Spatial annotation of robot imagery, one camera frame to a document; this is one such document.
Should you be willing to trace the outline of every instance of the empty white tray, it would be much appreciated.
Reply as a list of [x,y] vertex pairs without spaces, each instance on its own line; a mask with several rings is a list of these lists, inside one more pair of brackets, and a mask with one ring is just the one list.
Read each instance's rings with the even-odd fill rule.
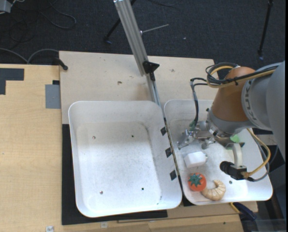
[[[206,120],[206,109],[210,108],[212,101],[199,100],[199,121]],[[223,161],[234,163],[233,151],[225,149],[218,143],[210,145],[203,150],[208,156],[208,160],[204,165],[188,169],[183,158],[195,151],[201,151],[201,144],[194,140],[190,145],[178,149],[177,141],[182,133],[189,128],[189,124],[195,118],[195,103],[192,100],[171,100],[165,104],[165,116],[169,128],[174,154],[176,157],[179,173],[182,179],[182,188],[186,198],[193,204],[212,204],[212,203],[228,203],[243,201],[264,201],[270,199],[273,188],[267,175],[258,182],[250,182],[246,180],[235,180],[229,175],[222,172],[219,165]],[[263,163],[260,149],[247,130],[243,130],[238,134],[241,142],[245,142],[242,147],[243,164],[247,167],[247,171],[256,169]],[[207,179],[207,188],[214,188],[213,180],[219,179],[226,185],[226,192],[220,201],[211,201],[205,198],[200,192],[191,191],[188,186],[189,174],[200,172]],[[260,178],[265,174],[265,168],[260,169],[252,177]]]
[[69,108],[76,204],[87,217],[171,209],[182,200],[161,108],[77,101]]

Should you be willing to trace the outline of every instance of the toy tomato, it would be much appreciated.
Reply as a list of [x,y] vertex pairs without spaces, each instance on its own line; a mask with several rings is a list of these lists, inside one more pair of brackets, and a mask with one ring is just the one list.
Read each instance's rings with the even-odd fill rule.
[[188,185],[192,191],[203,191],[206,188],[206,178],[201,173],[190,174]]

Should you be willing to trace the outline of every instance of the gray tape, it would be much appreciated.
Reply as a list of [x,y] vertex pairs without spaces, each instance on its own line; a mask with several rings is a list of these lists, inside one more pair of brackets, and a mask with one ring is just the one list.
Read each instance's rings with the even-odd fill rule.
[[46,108],[60,109],[60,85],[46,84],[45,85]]

